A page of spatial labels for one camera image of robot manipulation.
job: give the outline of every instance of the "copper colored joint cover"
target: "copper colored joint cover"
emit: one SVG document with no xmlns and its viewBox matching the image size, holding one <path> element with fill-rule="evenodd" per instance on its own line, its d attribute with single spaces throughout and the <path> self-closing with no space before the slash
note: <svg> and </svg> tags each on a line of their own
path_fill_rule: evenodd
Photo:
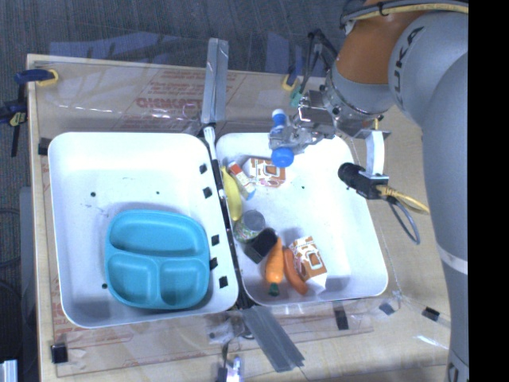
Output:
<svg viewBox="0 0 509 382">
<path fill-rule="evenodd" d="M 365 6 L 388 0 L 366 0 Z M 387 84 L 390 55 L 405 28 L 423 11 L 395 13 L 356 22 L 336 58 L 345 78 L 361 84 Z"/>
</svg>

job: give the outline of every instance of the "robotic arm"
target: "robotic arm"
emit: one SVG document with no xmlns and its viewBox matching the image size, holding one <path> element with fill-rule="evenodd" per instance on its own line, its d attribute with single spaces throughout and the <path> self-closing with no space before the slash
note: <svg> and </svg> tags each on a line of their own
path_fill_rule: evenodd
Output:
<svg viewBox="0 0 509 382">
<path fill-rule="evenodd" d="M 320 91 L 307 91 L 298 112 L 275 123 L 273 163 L 324 138 L 367 140 L 367 169 L 342 165 L 340 178 L 377 197 L 387 183 L 376 159 L 388 132 L 378 121 L 392 105 L 422 129 L 429 210 L 449 292 L 452 316 L 446 380 L 469 378 L 468 350 L 468 1 L 367 0 L 343 17 L 348 35 Z"/>
</svg>

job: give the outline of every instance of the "metal can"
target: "metal can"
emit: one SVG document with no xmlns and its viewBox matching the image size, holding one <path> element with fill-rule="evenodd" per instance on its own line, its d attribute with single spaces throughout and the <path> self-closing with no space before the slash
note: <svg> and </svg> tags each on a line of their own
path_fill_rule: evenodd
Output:
<svg viewBox="0 0 509 382">
<path fill-rule="evenodd" d="M 263 215 L 252 209 L 246 211 L 233 227 L 233 236 L 244 244 L 251 242 L 265 228 Z"/>
</svg>

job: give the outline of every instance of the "blue bottle cap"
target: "blue bottle cap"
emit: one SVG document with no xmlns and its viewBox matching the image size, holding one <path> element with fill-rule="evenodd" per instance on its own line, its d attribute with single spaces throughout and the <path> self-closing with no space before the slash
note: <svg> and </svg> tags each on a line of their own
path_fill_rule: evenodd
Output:
<svg viewBox="0 0 509 382">
<path fill-rule="evenodd" d="M 293 163 L 293 151 L 288 147 L 272 150 L 272 163 L 276 167 L 288 167 Z"/>
</svg>

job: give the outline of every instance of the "white stripe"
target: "white stripe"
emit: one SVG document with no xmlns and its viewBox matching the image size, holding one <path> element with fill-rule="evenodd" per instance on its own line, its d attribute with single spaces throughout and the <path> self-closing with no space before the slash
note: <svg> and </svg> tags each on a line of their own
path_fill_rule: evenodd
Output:
<svg viewBox="0 0 509 382">
<path fill-rule="evenodd" d="M 437 250 L 440 258 L 442 259 L 442 262 L 444 262 L 447 266 L 451 267 L 455 271 L 459 271 L 464 275 L 468 275 L 468 262 L 466 260 L 458 258 L 455 255 L 451 255 L 439 244 L 437 244 Z"/>
</svg>

